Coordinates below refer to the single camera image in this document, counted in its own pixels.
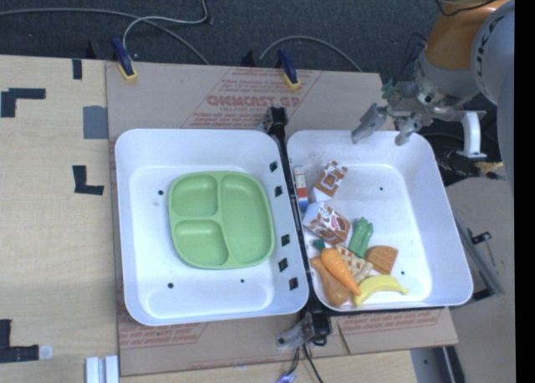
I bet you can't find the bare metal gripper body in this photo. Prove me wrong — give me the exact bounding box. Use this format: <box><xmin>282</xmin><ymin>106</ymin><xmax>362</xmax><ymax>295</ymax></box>
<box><xmin>385</xmin><ymin>79</ymin><xmax>465</xmax><ymax>122</ymax></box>

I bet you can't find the brown and white carton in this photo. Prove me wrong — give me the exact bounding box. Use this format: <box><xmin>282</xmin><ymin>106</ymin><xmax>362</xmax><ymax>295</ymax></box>
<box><xmin>308</xmin><ymin>159</ymin><xmax>349</xmax><ymax>204</ymax></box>
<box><xmin>301</xmin><ymin>201</ymin><xmax>353</xmax><ymax>247</ymax></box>

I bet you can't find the white plastic tray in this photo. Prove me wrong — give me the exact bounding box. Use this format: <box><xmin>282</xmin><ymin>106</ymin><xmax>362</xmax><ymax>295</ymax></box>
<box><xmin>114</xmin><ymin>127</ymin><xmax>311</xmax><ymax>327</ymax></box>
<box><xmin>285</xmin><ymin>129</ymin><xmax>475</xmax><ymax>313</ymax></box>

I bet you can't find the red, white and blue carton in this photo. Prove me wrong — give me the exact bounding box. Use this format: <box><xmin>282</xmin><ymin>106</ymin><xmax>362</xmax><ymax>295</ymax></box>
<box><xmin>293</xmin><ymin>164</ymin><xmax>311</xmax><ymax>216</ymax></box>

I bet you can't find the thin black rod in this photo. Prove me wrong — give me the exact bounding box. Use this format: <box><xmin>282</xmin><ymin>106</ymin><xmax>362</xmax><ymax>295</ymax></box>
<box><xmin>272</xmin><ymin>121</ymin><xmax>321</xmax><ymax>320</ymax></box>

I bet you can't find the green toy asparagus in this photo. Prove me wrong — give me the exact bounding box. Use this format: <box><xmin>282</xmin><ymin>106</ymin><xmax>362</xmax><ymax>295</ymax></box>
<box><xmin>347</xmin><ymin>216</ymin><xmax>375</xmax><ymax>259</ymax></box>

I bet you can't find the brown toy waffle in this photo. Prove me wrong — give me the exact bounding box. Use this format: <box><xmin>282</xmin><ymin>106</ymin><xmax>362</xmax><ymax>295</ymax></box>
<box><xmin>364</xmin><ymin>244</ymin><xmax>400</xmax><ymax>276</ymax></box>

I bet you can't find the tan lattice biscuit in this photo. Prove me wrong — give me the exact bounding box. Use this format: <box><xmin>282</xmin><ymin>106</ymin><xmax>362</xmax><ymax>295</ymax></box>
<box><xmin>334</xmin><ymin>243</ymin><xmax>375</xmax><ymax>285</ymax></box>

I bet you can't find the orange toy carrot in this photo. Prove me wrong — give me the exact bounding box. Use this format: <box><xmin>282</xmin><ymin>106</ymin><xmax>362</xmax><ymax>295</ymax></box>
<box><xmin>313</xmin><ymin>238</ymin><xmax>362</xmax><ymax>297</ymax></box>

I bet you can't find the yellow banana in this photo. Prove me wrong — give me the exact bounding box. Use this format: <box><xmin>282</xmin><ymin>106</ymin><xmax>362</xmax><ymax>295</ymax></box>
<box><xmin>351</xmin><ymin>273</ymin><xmax>410</xmax><ymax>308</ymax></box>

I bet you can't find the green divided plate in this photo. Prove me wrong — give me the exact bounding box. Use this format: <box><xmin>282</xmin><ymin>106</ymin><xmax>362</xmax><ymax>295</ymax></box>
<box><xmin>167</xmin><ymin>170</ymin><xmax>277</xmax><ymax>271</ymax></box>

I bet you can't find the brown toy chicken drumstick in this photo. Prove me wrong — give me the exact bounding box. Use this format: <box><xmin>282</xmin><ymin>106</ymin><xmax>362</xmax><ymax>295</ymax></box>
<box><xmin>309</xmin><ymin>256</ymin><xmax>352</xmax><ymax>308</ymax></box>

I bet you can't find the brown cardboard board, red print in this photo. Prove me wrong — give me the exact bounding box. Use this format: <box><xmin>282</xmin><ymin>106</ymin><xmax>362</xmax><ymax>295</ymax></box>
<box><xmin>104</xmin><ymin>60</ymin><xmax>460</xmax><ymax>378</ymax></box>

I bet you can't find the black cylinder on white bracket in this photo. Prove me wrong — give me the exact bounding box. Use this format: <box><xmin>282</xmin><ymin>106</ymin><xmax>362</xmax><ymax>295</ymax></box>
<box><xmin>434</xmin><ymin>110</ymin><xmax>489</xmax><ymax>178</ymax></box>

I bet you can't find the black block with thin wires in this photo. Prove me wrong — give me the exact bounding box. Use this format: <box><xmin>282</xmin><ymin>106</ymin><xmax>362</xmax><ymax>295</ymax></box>
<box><xmin>275</xmin><ymin>309</ymin><xmax>334</xmax><ymax>350</ymax></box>
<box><xmin>260</xmin><ymin>105</ymin><xmax>290</xmax><ymax>136</ymax></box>

